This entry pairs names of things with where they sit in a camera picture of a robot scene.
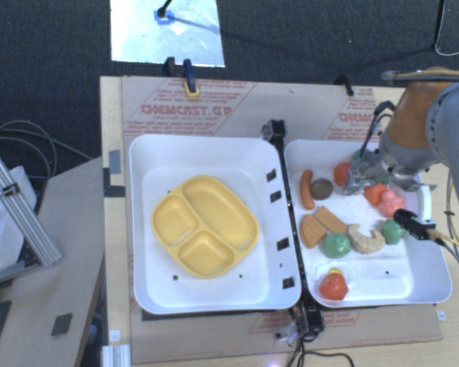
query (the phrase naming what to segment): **black floor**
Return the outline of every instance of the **black floor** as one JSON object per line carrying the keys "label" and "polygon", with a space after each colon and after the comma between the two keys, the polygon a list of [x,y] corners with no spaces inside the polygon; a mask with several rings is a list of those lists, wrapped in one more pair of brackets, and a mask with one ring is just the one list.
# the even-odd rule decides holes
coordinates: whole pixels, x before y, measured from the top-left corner
{"label": "black floor", "polygon": [[[197,68],[201,78],[332,83],[345,73],[380,86],[385,70],[459,68],[459,55],[431,49],[438,0],[216,1],[226,68]],[[459,50],[459,0],[446,0],[439,46]],[[158,65],[112,62],[109,48],[109,0],[0,0],[0,125],[31,120],[99,156],[99,77],[161,75]],[[0,151],[41,172],[23,144]],[[60,152],[58,170],[82,161]]]}

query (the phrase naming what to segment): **pink toy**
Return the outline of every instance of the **pink toy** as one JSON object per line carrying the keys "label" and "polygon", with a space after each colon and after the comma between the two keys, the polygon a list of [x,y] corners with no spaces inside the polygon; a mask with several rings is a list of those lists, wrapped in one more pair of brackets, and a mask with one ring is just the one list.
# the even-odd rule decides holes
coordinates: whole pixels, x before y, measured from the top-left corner
{"label": "pink toy", "polygon": [[392,217],[398,209],[405,209],[403,197],[397,196],[392,190],[382,192],[381,202],[377,206],[384,217]]}

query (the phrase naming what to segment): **yellow plate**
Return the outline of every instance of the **yellow plate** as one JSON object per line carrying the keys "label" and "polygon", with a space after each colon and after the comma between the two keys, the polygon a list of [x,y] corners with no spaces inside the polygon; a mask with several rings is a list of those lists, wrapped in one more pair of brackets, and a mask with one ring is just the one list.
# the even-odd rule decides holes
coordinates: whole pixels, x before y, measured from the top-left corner
{"label": "yellow plate", "polygon": [[224,183],[200,175],[178,185],[151,213],[156,239],[187,271],[215,278],[240,262],[259,239],[259,223]]}

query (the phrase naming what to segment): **aluminum profile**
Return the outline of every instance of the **aluminum profile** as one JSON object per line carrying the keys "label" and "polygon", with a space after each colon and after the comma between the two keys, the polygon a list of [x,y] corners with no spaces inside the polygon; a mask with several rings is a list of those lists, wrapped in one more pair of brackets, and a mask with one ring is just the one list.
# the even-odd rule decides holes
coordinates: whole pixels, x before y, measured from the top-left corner
{"label": "aluminum profile", "polygon": [[17,227],[24,234],[25,240],[43,266],[50,266],[57,262],[62,254],[56,244],[50,240],[46,230],[37,218],[36,213],[28,205],[19,189],[11,191],[15,185],[7,167],[0,158],[0,200],[14,220]]}

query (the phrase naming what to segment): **brown toy hot dog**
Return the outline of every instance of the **brown toy hot dog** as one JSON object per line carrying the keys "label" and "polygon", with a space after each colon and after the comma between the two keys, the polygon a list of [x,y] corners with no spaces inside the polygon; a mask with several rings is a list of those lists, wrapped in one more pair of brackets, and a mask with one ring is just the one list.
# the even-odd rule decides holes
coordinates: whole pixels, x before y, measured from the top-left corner
{"label": "brown toy hot dog", "polygon": [[313,171],[304,170],[301,175],[301,181],[299,182],[299,195],[301,196],[301,202],[303,207],[307,210],[314,208],[314,200],[311,196],[310,183],[311,178],[313,177]]}

